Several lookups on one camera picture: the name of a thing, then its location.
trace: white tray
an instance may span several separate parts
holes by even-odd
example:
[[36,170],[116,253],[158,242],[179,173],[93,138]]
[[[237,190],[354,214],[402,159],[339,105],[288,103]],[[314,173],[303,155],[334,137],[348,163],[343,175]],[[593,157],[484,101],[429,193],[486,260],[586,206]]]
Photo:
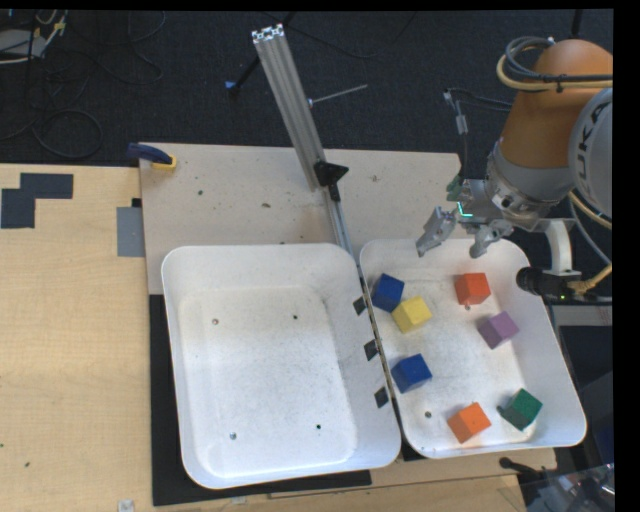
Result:
[[[403,300],[421,295],[433,314],[418,330],[402,334],[390,313],[373,308],[389,368],[421,353],[433,374],[404,394],[394,383],[406,440],[430,458],[578,444],[586,420],[545,306],[540,297],[516,285],[518,270],[529,266],[527,257],[515,244],[501,240],[472,259],[472,243],[449,239],[423,258],[415,240],[374,240],[361,251],[370,291],[384,272],[405,282]],[[470,310],[458,303],[454,288],[456,278],[468,272],[484,272],[492,291]],[[520,331],[491,350],[477,326],[505,310]],[[520,388],[543,403],[524,431],[496,410]],[[460,444],[447,418],[472,402],[480,404],[492,425]]]
[[162,265],[184,466],[208,488],[381,467],[400,448],[353,258],[187,246]]

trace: cube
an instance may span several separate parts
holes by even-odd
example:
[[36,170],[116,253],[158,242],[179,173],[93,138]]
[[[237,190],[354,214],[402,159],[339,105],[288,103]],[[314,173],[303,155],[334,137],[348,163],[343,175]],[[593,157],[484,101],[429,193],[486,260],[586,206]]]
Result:
[[403,333],[413,331],[431,318],[431,311],[419,295],[402,301],[392,312],[398,328]]
[[491,426],[491,421],[478,402],[455,413],[447,423],[460,444]]
[[542,402],[523,388],[511,397],[506,407],[497,407],[500,416],[518,430],[533,423],[541,408]]
[[396,363],[391,369],[391,375],[400,393],[417,388],[432,377],[422,354],[406,357]]
[[382,274],[375,285],[371,303],[391,313],[402,300],[404,281],[388,274]]
[[506,311],[492,316],[478,327],[478,332],[480,332],[484,341],[487,342],[487,345],[491,347],[491,350],[519,331],[520,328]]
[[491,289],[484,272],[471,272],[462,274],[455,282],[458,302],[463,306],[482,304],[489,295]]

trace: green light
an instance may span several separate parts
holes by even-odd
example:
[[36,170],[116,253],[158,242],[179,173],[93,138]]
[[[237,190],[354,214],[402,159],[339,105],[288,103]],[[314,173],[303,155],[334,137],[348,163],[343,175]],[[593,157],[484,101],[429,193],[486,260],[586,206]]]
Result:
[[462,210],[462,204],[460,203],[460,201],[458,201],[458,211],[460,212],[460,215],[462,215],[463,217],[473,217],[472,213],[464,213],[464,211]]

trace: blue cube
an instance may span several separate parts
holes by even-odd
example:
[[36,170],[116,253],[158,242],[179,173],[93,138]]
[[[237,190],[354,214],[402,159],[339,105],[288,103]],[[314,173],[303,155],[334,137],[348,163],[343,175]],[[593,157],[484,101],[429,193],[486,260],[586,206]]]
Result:
[[402,290],[404,290],[404,281],[382,274],[373,290],[371,303],[391,313],[402,300]]
[[407,357],[396,363],[391,370],[391,375],[400,393],[416,388],[432,377],[422,354]]

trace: wooden table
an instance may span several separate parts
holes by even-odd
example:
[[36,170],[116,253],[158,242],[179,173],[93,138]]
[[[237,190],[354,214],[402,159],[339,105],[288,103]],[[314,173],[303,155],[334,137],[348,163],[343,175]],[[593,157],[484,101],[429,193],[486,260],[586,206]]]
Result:
[[[0,188],[24,172],[73,174],[74,190],[37,199],[35,228],[0,229],[0,510],[524,510],[500,454],[399,459],[364,489],[154,507],[146,260],[118,256],[116,229],[117,208],[141,196],[140,170],[0,165]],[[556,464],[551,448],[509,455]]]

